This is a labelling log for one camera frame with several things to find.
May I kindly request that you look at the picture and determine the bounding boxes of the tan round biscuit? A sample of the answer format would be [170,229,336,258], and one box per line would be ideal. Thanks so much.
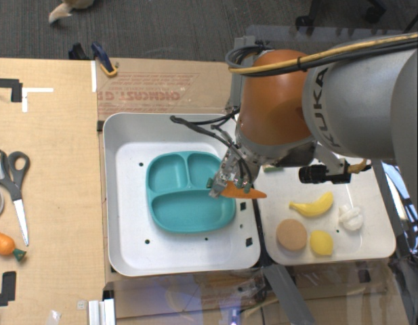
[275,218,308,253]

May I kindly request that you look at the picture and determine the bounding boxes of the yellow banana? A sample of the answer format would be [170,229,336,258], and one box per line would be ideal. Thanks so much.
[289,191,335,219]

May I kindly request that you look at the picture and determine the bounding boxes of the brown cardboard board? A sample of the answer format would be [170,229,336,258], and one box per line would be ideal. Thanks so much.
[95,58,401,320]

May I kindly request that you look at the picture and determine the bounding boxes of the black cylinder on white bracket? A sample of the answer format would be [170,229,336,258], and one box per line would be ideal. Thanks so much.
[298,143,352,186]

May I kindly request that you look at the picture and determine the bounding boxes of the teal divided plate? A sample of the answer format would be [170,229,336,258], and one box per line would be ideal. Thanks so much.
[145,150,237,234]

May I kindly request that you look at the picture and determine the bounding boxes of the grey handled scissors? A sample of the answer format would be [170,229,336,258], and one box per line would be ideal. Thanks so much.
[0,148,31,247]

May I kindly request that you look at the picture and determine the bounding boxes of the yellow lemon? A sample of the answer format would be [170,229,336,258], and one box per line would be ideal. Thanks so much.
[309,230,335,257]

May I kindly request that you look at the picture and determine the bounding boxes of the white toy garlic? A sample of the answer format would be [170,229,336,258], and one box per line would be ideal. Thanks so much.
[337,204,364,232]

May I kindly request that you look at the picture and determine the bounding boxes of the orange carrot with green top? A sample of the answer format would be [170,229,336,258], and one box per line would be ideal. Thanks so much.
[0,228,28,263]

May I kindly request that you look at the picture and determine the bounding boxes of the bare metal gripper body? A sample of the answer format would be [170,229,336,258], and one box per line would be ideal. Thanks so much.
[217,144,263,185]

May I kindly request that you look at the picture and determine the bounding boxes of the orange toy carrot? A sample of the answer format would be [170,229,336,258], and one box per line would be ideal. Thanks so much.
[220,180,268,200]

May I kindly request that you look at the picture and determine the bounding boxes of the white plastic tray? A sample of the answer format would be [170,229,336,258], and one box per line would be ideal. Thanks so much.
[253,156,397,267]
[102,112,262,278]

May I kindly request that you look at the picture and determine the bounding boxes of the black office chair base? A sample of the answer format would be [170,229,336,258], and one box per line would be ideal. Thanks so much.
[295,0,388,30]

